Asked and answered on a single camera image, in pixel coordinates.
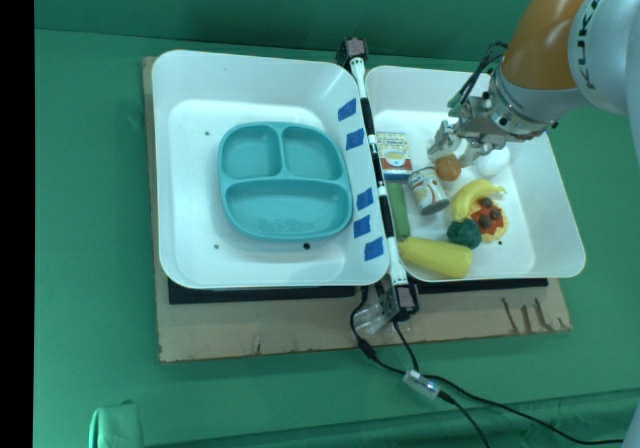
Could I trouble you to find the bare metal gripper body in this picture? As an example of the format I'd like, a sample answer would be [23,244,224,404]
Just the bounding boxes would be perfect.
[451,91,526,152]

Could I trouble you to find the white egg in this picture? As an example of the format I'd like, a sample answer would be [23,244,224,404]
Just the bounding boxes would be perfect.
[474,144,512,178]

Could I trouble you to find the orange ball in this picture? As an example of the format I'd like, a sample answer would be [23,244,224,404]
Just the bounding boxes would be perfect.
[434,155,463,183]

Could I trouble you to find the yellow banana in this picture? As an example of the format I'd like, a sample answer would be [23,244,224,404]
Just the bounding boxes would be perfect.
[450,178,508,223]

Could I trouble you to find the small soup carton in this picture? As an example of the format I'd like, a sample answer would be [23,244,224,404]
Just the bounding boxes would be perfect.
[374,130,415,182]

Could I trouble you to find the small white can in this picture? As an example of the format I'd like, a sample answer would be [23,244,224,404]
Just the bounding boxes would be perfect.
[406,166,451,216]

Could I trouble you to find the toy pizza slice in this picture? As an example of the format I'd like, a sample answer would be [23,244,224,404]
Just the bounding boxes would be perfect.
[467,196,510,243]

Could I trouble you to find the black and white thin rod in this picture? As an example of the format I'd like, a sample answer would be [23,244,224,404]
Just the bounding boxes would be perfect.
[349,55,409,286]

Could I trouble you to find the green broccoli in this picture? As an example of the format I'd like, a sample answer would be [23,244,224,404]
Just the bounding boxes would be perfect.
[446,218,483,251]

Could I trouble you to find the green stick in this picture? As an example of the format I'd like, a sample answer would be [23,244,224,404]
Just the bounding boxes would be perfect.
[386,182,412,240]

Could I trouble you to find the white plastic tray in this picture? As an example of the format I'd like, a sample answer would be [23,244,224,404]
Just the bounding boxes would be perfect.
[150,49,391,291]
[364,64,587,283]

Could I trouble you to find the yellow squeeze bottle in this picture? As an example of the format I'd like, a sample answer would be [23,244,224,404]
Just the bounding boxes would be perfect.
[397,236,474,280]

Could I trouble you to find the blue divided plate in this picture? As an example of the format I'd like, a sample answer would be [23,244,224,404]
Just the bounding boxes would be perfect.
[216,121,354,241]

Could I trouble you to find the brown cardboard board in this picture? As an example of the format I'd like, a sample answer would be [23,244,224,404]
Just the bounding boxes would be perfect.
[141,55,573,364]

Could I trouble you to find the black block with wires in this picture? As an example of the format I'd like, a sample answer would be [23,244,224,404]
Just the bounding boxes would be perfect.
[390,283,421,322]
[335,37,370,70]

